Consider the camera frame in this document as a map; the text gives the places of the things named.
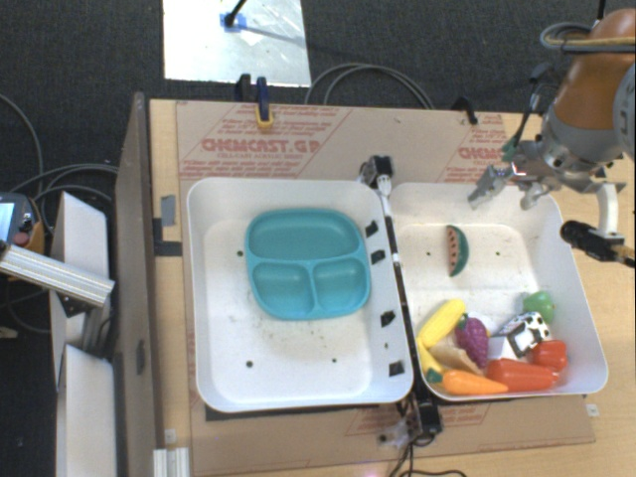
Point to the beige ice cream cone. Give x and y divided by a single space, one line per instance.
454 357

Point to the black cylinder on white bracket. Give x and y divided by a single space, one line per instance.
588 239

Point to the red-orange sausage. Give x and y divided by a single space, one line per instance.
522 374

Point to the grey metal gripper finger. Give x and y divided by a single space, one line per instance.
531 196
489 183

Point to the blue divided plate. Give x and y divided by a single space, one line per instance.
303 251

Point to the red pepper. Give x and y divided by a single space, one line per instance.
550 355

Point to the yellow corn cob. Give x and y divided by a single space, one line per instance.
441 322

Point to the orange carrot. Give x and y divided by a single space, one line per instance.
472 384

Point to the white plastic tray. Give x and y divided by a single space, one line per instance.
228 346
502 246

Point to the brown cardboard board red print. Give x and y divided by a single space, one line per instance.
298 132

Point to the red and green watermelon slice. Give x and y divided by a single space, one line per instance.
459 251

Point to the black and white carton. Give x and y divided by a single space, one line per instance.
527 332

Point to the green pepper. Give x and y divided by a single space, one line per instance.
540 306

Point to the thin black and white rod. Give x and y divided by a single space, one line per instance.
397 261

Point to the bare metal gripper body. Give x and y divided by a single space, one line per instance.
556 169

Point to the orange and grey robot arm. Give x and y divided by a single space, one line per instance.
588 82

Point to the purple grapes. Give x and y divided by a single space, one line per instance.
473 341

